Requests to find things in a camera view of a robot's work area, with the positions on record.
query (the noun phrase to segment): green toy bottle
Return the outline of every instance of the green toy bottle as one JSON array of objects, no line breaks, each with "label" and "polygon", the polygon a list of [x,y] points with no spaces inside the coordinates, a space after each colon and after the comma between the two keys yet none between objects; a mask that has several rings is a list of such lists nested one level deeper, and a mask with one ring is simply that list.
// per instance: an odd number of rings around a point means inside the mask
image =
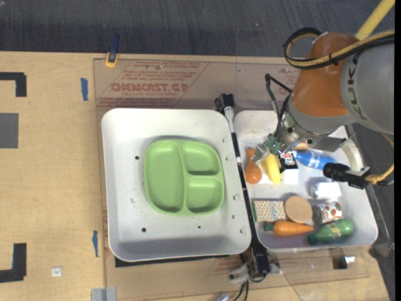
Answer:
[{"label": "green toy bottle", "polygon": [[339,219],[323,225],[315,234],[308,235],[311,245],[329,243],[341,236],[350,235],[353,232],[353,225],[349,219]]}]

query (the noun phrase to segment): black bracket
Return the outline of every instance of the black bracket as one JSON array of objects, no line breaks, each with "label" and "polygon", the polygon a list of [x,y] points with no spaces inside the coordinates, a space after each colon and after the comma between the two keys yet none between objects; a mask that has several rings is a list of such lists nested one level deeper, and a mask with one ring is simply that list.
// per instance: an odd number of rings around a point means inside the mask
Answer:
[{"label": "black bracket", "polygon": [[15,243],[13,265],[10,270],[0,270],[0,283],[23,281],[26,276],[26,243]]},{"label": "black bracket", "polygon": [[[223,115],[226,115],[225,108],[231,107],[234,108],[235,101],[234,95],[231,93],[222,93],[214,100],[214,109],[220,112]],[[237,141],[237,135],[235,131],[231,131],[232,143],[234,145],[234,150],[236,153],[236,158],[240,158],[239,155],[239,146]],[[242,193],[245,200],[246,211],[248,215],[249,226],[251,229],[252,240],[251,240],[251,249],[253,251],[254,262],[255,262],[255,272],[257,276],[265,276],[271,272],[269,260],[268,260],[268,251],[267,249],[260,243],[258,239],[258,234],[256,232],[256,226],[253,218],[251,200],[249,199],[248,190],[246,187],[246,180],[244,177],[244,168],[241,162],[237,163],[239,177],[241,179],[242,185]]]},{"label": "black bracket", "polygon": [[24,73],[0,73],[0,80],[15,81],[15,97],[26,97],[26,75]]}]

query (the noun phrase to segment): orange toy carrot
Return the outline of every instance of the orange toy carrot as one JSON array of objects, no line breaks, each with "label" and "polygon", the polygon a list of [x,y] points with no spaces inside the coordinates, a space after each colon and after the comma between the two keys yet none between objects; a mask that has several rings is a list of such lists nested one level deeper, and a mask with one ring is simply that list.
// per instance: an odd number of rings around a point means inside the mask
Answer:
[{"label": "orange toy carrot", "polygon": [[255,148],[247,148],[247,163],[244,169],[245,180],[249,184],[256,184],[262,179],[262,171],[258,165],[252,160],[255,154]]},{"label": "orange toy carrot", "polygon": [[277,235],[286,236],[311,232],[314,230],[314,227],[291,221],[277,221],[274,224],[263,222],[263,230],[274,231]]}]

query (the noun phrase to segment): small toy can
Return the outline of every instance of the small toy can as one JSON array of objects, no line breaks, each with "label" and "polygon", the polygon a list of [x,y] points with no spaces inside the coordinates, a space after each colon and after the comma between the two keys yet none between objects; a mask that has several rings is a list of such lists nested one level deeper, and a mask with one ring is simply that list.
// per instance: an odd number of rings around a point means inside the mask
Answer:
[{"label": "small toy can", "polygon": [[341,219],[343,209],[339,202],[332,201],[312,206],[312,221],[315,224],[325,224]]}]

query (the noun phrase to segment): green plate compartment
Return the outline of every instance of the green plate compartment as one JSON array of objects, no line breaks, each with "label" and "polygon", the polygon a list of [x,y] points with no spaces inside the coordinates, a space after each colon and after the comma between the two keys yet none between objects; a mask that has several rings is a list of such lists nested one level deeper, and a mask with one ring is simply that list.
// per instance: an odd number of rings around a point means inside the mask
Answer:
[{"label": "green plate compartment", "polygon": [[150,144],[144,178],[147,199],[161,213],[211,213],[224,200],[219,154],[203,142],[163,139]]}]

